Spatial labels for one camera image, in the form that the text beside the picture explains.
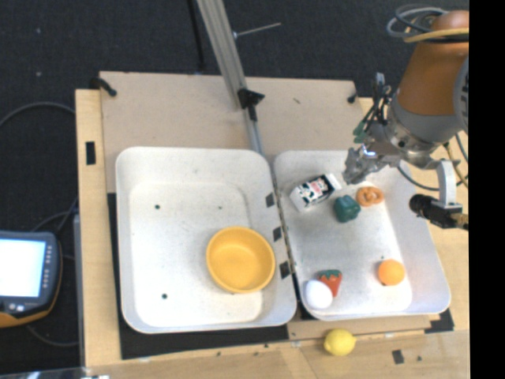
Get brown cardboard board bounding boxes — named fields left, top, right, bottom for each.
left=98, top=70, right=443, bottom=341

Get green bell pepper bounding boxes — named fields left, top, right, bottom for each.
left=333, top=194, right=362, bottom=224

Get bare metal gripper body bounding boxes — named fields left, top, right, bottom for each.
left=346, top=126, right=440, bottom=173

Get white egg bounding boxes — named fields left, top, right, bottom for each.
left=304, top=279, right=335, bottom=311

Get red strawberry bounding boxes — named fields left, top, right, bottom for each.
left=317, top=268, right=344, bottom=298

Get yellow bowl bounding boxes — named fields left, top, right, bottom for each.
left=205, top=226, right=277, bottom=295

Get white plastic tray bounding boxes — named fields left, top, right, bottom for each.
left=272, top=148, right=452, bottom=322
left=114, top=145, right=298, bottom=335

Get white milk carton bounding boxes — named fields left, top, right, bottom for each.
left=289, top=172, right=343, bottom=213

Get yellow lemon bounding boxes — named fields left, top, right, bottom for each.
left=323, top=328, right=358, bottom=358

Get black cylinder on white bracket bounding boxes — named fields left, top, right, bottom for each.
left=408, top=159, right=465, bottom=229

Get orange pretzel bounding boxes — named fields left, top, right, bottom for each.
left=355, top=186, right=385, bottom=208

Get orange fruit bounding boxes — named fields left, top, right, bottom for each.
left=376, top=258, right=407, bottom=287

